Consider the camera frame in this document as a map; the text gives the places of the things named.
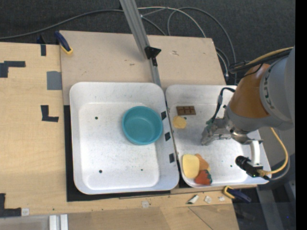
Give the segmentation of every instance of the table surface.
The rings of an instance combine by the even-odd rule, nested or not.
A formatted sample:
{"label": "table surface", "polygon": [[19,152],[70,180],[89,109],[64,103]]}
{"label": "table surface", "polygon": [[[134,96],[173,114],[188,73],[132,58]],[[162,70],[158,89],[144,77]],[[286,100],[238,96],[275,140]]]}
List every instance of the table surface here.
{"label": "table surface", "polygon": [[[184,214],[187,214],[186,217],[192,214],[194,218],[199,219],[200,213],[194,211],[198,210],[206,215],[208,213],[204,212],[209,208],[203,207],[210,205],[215,207],[212,208],[214,212],[228,212],[226,215],[230,217],[224,223],[229,222],[228,225],[233,226],[229,229],[238,229],[231,199],[225,197],[224,201],[221,201],[219,198],[224,196],[221,188],[201,190],[175,188],[169,195],[67,202],[63,105],[67,104],[69,86],[78,81],[148,82],[151,81],[151,75],[148,62],[138,56],[137,46],[133,44],[133,37],[130,34],[68,31],[63,34],[74,49],[72,56],[64,55],[58,45],[46,45],[47,55],[41,56],[41,46],[38,44],[0,43],[0,52],[2,52],[0,62],[25,61],[26,63],[25,68],[9,67],[8,78],[0,78],[0,193],[6,193],[5,208],[28,208],[30,215],[80,212],[89,214],[92,211],[123,209],[131,209],[125,214],[132,214],[134,210],[142,209],[142,201],[147,201],[149,208],[156,208],[155,214],[166,217],[169,229],[173,229],[171,226],[183,224],[180,222],[185,219],[182,217]],[[87,51],[78,46],[85,44],[90,47],[89,41],[86,40],[88,37],[101,43],[100,49],[103,53],[99,57],[97,52],[86,56]],[[211,39],[149,36],[149,40],[152,46],[159,47],[164,52],[160,58],[159,56],[157,58],[164,89],[176,83],[225,84]],[[115,50],[117,47],[126,53],[118,54]],[[102,68],[97,64],[101,59],[109,62],[109,64],[104,63],[108,68]],[[135,66],[133,70],[138,75],[129,78],[130,70],[128,72],[119,70],[116,74],[110,74],[112,69],[117,71],[116,65],[119,62],[126,61],[128,63],[125,67],[131,69]],[[82,65],[86,62],[91,67],[100,68],[100,74],[108,72],[110,75],[93,80],[91,76],[99,74],[95,70],[84,73]],[[47,89],[49,71],[62,72],[63,91]],[[81,78],[82,74],[86,74],[87,77]],[[49,105],[49,116],[58,116],[59,121],[42,121],[41,105]],[[253,187],[253,185],[238,185],[238,187]],[[193,207],[186,202],[195,195],[200,198],[192,205],[195,207],[193,211]],[[210,204],[204,201],[206,196],[212,199]],[[217,209],[223,205],[225,205],[223,210]]]}

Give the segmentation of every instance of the blue and yellow clamp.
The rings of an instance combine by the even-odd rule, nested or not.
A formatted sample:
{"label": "blue and yellow clamp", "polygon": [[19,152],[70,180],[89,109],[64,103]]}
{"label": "blue and yellow clamp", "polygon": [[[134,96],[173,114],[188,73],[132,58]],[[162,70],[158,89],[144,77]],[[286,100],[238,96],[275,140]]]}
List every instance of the blue and yellow clamp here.
{"label": "blue and yellow clamp", "polygon": [[73,52],[72,47],[69,46],[69,44],[67,43],[66,39],[63,37],[63,35],[61,33],[59,33],[58,31],[56,31],[54,33],[54,36],[56,37],[56,39],[59,41],[59,43],[61,44],[61,49],[68,55],[71,55]]}
{"label": "blue and yellow clamp", "polygon": [[223,193],[227,197],[229,197],[231,199],[238,198],[238,199],[241,199],[242,201],[244,201],[246,203],[250,203],[251,202],[251,198],[250,197],[248,197],[246,194],[242,193],[239,190],[231,188],[230,186],[224,187]]}

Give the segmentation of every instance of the wooden table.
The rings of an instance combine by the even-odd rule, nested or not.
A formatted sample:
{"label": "wooden table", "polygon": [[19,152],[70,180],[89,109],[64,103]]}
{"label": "wooden table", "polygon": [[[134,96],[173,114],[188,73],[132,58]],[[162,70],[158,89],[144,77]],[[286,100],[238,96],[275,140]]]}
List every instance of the wooden table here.
{"label": "wooden table", "polygon": [[[25,68],[9,67],[8,77],[0,78],[0,193],[6,193],[5,207],[27,208],[30,215],[69,214],[72,229],[79,229],[89,218],[92,224],[104,219],[120,229],[116,215],[132,224],[145,224],[148,218],[149,229],[157,229],[156,224],[161,225],[159,229],[210,229],[208,225],[214,224],[217,227],[211,229],[223,229],[223,225],[238,229],[232,201],[220,200],[224,196],[220,187],[67,202],[63,105],[69,104],[70,86],[78,81],[147,82],[151,75],[130,34],[62,34],[74,50],[71,56],[57,45],[46,45],[47,54],[42,56],[38,44],[0,43],[0,63],[26,63]],[[95,41],[92,51],[91,40]],[[225,85],[211,39],[149,36],[149,40],[151,46],[162,49],[157,61],[163,89],[174,83]],[[51,71],[62,72],[63,90],[47,89]],[[42,121],[41,105],[48,105],[49,116],[58,116],[58,122]],[[199,200],[187,205],[195,195]],[[206,196],[212,199],[210,204],[204,201]],[[143,201],[148,208],[142,208]]]}

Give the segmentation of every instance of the gray tape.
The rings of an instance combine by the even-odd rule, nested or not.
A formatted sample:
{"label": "gray tape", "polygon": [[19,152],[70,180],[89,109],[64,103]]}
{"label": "gray tape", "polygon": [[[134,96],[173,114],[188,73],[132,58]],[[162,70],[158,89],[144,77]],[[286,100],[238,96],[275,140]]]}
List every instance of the gray tape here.
{"label": "gray tape", "polygon": [[62,74],[58,71],[47,72],[47,90],[62,89]]}

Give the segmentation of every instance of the teal bowl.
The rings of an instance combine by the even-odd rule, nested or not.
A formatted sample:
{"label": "teal bowl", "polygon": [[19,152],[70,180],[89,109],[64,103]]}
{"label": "teal bowl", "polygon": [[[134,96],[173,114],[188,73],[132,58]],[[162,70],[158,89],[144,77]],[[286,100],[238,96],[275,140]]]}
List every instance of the teal bowl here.
{"label": "teal bowl", "polygon": [[148,145],[160,138],[163,123],[159,114],[153,109],[135,106],[124,114],[122,129],[127,139],[133,144]]}

